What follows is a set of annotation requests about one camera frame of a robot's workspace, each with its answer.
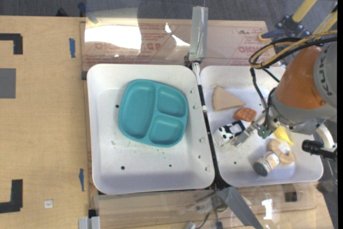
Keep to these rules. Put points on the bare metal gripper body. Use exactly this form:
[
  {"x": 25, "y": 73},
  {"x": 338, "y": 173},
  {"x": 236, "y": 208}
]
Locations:
[{"x": 269, "y": 122}]

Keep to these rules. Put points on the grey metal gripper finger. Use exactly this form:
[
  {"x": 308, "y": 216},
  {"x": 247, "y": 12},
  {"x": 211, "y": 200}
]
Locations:
[
  {"x": 245, "y": 139},
  {"x": 242, "y": 134}
]

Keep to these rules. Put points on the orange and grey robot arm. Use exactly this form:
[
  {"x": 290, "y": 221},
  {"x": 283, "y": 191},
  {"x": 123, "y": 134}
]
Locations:
[{"x": 300, "y": 88}]

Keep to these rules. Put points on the yellow banana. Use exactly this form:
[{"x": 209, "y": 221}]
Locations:
[{"x": 282, "y": 134}]

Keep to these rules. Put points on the orange waffle biscuit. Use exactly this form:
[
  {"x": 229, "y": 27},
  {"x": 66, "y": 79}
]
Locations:
[{"x": 245, "y": 114}]

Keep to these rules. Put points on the white plastic tray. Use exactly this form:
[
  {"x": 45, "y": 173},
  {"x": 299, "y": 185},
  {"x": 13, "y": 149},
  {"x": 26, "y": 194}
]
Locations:
[
  {"x": 241, "y": 169},
  {"x": 139, "y": 169}
]

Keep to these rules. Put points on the small white and grey can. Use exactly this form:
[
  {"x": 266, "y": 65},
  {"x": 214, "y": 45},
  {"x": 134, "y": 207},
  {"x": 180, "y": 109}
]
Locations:
[{"x": 266, "y": 164}]

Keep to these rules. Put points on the tan pizza slice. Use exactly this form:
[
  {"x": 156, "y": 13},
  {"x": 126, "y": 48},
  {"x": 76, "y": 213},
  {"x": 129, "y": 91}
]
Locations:
[{"x": 223, "y": 100}]

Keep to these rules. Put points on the tan doughnut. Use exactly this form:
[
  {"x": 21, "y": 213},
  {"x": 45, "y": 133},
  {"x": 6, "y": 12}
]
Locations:
[{"x": 286, "y": 158}]

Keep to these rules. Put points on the teal divided plate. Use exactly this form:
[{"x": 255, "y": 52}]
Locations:
[{"x": 139, "y": 110}]

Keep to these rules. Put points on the brown cardboard board red print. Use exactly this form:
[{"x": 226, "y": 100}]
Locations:
[{"x": 160, "y": 40}]

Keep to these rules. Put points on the small white square tile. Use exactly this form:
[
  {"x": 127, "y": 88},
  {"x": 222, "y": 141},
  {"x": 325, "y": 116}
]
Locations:
[{"x": 48, "y": 203}]

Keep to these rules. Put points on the black cylinder on white bracket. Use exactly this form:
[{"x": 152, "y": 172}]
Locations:
[{"x": 313, "y": 146}]

